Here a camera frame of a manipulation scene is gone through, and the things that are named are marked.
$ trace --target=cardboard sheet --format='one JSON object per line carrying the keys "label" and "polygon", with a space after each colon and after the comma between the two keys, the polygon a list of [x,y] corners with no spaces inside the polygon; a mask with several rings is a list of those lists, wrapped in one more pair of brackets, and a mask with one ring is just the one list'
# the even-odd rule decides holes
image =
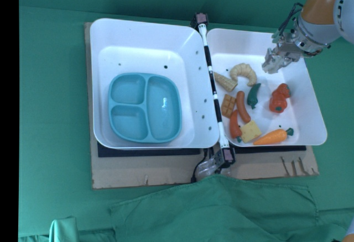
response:
{"label": "cardboard sheet", "polygon": [[[93,133],[92,78],[90,25],[85,23],[88,114],[90,120],[90,146],[92,188],[122,188],[190,183],[198,155],[99,157],[97,140]],[[316,176],[319,174],[312,147],[305,151],[257,152],[237,154],[236,163],[224,174],[243,180],[262,178]]]}

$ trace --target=toy food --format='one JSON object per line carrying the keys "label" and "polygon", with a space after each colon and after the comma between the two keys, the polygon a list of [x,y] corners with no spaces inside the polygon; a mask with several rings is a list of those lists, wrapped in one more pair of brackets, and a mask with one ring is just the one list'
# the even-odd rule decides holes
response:
{"label": "toy food", "polygon": [[287,99],[284,97],[283,94],[280,93],[272,94],[269,101],[270,111],[281,113],[287,108],[287,106],[288,106]]}
{"label": "toy food", "polygon": [[238,126],[237,109],[232,112],[230,117],[230,134],[232,138],[237,138],[237,141],[241,142],[240,136],[242,135],[242,131]]}
{"label": "toy food", "polygon": [[287,84],[282,83],[273,91],[269,101],[269,109],[272,112],[281,113],[287,106],[287,98],[290,97],[290,89]]}
{"label": "toy food", "polygon": [[272,94],[274,93],[280,93],[284,95],[285,98],[290,98],[291,95],[289,86],[285,83],[281,83]]}
{"label": "toy food", "polygon": [[241,139],[245,143],[262,135],[262,132],[260,131],[257,124],[254,122],[254,120],[251,120],[244,126],[241,126],[240,130],[242,132]]}
{"label": "toy food", "polygon": [[289,128],[286,131],[284,129],[276,129],[254,141],[253,145],[276,144],[284,141],[288,135],[292,136],[293,134],[294,130],[292,128]]}
{"label": "toy food", "polygon": [[240,114],[241,119],[248,123],[251,121],[251,117],[249,116],[245,106],[244,106],[244,92],[238,91],[236,94],[236,107],[238,109],[238,113]]}
{"label": "toy food", "polygon": [[237,81],[227,78],[216,72],[214,72],[214,79],[228,92],[231,92],[237,86]]}
{"label": "toy food", "polygon": [[249,64],[241,63],[235,65],[230,70],[230,76],[231,79],[235,80],[236,82],[238,82],[238,76],[244,76],[248,78],[249,82],[247,83],[247,85],[250,87],[257,83],[256,73],[253,71]]}
{"label": "toy food", "polygon": [[221,114],[227,118],[231,117],[236,99],[229,94],[225,94],[221,104]]}
{"label": "toy food", "polygon": [[259,87],[261,86],[261,83],[255,84],[252,86],[252,88],[249,90],[248,95],[247,95],[247,104],[252,107],[252,109],[255,109],[255,105],[258,103],[257,99],[257,92]]}

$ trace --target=green cloth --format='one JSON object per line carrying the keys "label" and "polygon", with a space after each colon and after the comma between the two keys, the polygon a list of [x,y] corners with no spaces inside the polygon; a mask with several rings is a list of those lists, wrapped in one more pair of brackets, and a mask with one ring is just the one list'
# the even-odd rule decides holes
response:
{"label": "green cloth", "polygon": [[212,175],[111,207],[116,240],[332,242],[343,226],[322,224],[307,187]]}
{"label": "green cloth", "polygon": [[76,218],[54,219],[49,235],[33,235],[18,238],[18,242],[116,242],[114,231],[78,231]]}

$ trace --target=orange carrot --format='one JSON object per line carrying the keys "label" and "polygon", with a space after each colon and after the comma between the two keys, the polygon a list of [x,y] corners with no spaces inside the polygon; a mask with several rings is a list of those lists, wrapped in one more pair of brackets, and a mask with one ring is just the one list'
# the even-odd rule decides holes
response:
{"label": "orange carrot", "polygon": [[289,128],[286,131],[284,129],[276,129],[254,141],[253,145],[270,145],[279,143],[284,141],[288,135],[292,136],[293,134],[294,130],[292,128]]}

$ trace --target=light blue plate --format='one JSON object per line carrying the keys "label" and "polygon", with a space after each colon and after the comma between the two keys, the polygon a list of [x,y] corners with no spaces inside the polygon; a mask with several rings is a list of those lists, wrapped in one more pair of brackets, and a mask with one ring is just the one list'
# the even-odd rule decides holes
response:
{"label": "light blue plate", "polygon": [[112,130],[121,138],[140,143],[164,143],[182,127],[179,92],[170,79],[148,73],[116,76],[108,93]]}

